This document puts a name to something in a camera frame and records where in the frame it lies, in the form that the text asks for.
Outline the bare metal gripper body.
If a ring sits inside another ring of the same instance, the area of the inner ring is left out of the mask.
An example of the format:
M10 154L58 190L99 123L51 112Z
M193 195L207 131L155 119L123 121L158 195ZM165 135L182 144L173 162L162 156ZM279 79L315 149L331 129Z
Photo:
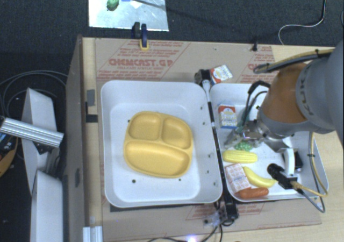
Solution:
M258 119L248 121L239 132L240 141L252 144L252 140L267 139L269 129Z

